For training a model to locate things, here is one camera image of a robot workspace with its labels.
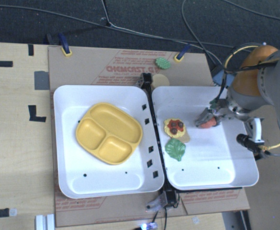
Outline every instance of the gray tape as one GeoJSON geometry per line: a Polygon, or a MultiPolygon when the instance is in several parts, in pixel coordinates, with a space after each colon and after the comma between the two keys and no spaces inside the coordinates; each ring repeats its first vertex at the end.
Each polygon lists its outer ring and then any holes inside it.
{"type": "Polygon", "coordinates": [[[34,89],[35,90],[49,90],[48,72],[45,72],[45,71],[35,71],[34,72],[34,89]]]}

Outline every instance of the green sponge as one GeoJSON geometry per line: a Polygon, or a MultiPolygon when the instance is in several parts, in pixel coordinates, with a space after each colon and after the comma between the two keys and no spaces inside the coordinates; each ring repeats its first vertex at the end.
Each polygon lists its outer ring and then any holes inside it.
{"type": "Polygon", "coordinates": [[[163,57],[156,59],[156,65],[161,69],[168,69],[170,68],[170,62],[163,57]]]}

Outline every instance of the cardboard sheet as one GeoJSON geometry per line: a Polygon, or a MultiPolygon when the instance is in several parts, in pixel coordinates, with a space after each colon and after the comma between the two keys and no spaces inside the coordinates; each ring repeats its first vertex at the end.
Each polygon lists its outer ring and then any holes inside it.
{"type": "MultiPolygon", "coordinates": [[[[62,194],[58,186],[54,91],[62,85],[136,85],[142,72],[162,74],[171,86],[213,86],[206,57],[186,53],[182,62],[175,63],[173,57],[177,52],[83,47],[71,50],[73,55],[65,57],[60,46],[48,48],[56,226],[151,219],[155,213],[146,212],[145,204],[155,199],[158,192],[85,199],[62,194]],[[166,58],[171,67],[159,69],[155,65],[158,57],[166,58]]],[[[182,193],[180,197],[178,208],[168,211],[169,217],[249,208],[244,189],[182,193]]]]}

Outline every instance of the yellow plate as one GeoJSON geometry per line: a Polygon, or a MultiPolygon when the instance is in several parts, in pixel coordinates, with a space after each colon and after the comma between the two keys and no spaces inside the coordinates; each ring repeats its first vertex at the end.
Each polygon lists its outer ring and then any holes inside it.
{"type": "Polygon", "coordinates": [[[142,139],[138,121],[109,103],[98,103],[83,116],[76,129],[78,143],[108,164],[125,162],[142,139]]]}

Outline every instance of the blue clamp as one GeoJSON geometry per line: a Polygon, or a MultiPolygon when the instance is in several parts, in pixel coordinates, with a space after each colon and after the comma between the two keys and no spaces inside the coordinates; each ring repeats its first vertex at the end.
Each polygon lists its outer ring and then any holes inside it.
{"type": "Polygon", "coordinates": [[[65,57],[70,57],[73,52],[69,49],[67,39],[62,33],[58,33],[58,37],[60,39],[60,43],[62,45],[61,50],[65,57]]]}
{"type": "Polygon", "coordinates": [[[183,55],[189,50],[189,48],[191,48],[191,44],[185,45],[182,51],[174,56],[174,61],[177,63],[181,62],[184,57],[183,55]]]}

